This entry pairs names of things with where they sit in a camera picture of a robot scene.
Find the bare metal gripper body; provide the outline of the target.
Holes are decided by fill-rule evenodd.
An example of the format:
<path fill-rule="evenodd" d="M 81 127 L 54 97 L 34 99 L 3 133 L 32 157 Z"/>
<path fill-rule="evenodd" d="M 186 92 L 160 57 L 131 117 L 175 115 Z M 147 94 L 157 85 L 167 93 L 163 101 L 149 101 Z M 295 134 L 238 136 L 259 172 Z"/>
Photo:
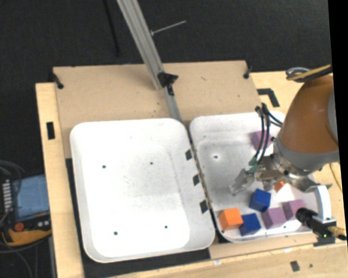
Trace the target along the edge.
<path fill-rule="evenodd" d="M 308 170 L 300 170 L 277 154 L 266 156 L 262 159 L 255 172 L 257 181 L 276 179 L 277 182 L 290 184 L 302 192 L 311 192 L 317 185 L 312 173 Z"/>

